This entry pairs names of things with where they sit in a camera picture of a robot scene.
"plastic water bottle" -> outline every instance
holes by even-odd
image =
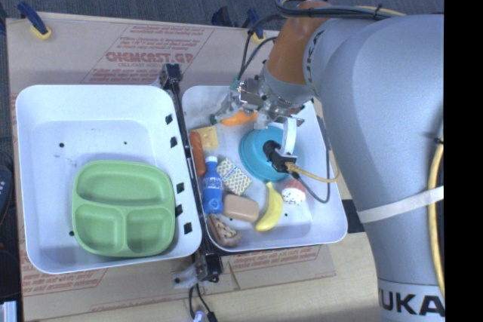
[[[223,187],[217,172],[217,156],[206,157],[206,173],[203,176],[203,211],[210,213],[223,212]]]

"green divided plate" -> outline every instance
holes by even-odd
[[[77,173],[72,195],[74,234],[97,255],[151,256],[174,236],[174,190],[152,165],[93,161]]]

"orange object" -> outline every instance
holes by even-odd
[[[189,134],[189,141],[191,142],[196,174],[198,176],[204,176],[206,173],[206,163],[205,154],[203,153],[202,137],[198,132],[191,132]]]
[[[257,118],[257,112],[247,114],[243,110],[240,110],[232,117],[224,118],[223,120],[221,120],[221,123],[226,126],[235,126],[235,125],[244,124],[245,122],[253,121],[256,118]]]
[[[322,0],[305,0],[299,9],[330,5]],[[325,22],[323,17],[289,18],[278,34],[272,52],[266,62],[269,73],[279,81],[289,84],[305,84],[303,76],[303,52],[310,37]]]

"cardboard sheet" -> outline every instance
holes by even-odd
[[[52,36],[46,41],[30,31],[28,20],[8,20],[14,151],[17,157],[14,104],[19,92],[33,84],[151,84],[163,63],[179,63],[181,88],[196,84],[229,84],[237,73],[246,31],[214,26],[115,20],[40,13]],[[267,44],[247,71],[257,74],[270,50]],[[175,290],[171,272],[182,271],[191,258],[118,268],[49,275],[38,271],[26,255],[19,168],[17,208],[23,307],[26,321],[61,317],[186,298]],[[223,257],[218,284],[206,293],[225,293],[335,275],[326,246],[256,252]]]

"white strap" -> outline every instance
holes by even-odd
[[[445,198],[445,186],[439,186],[428,191],[418,193],[409,198],[396,201],[395,203],[381,205],[380,207],[371,208],[370,210],[358,211],[361,223],[377,222],[379,220],[388,219],[401,213],[406,213],[417,208],[435,203]]]

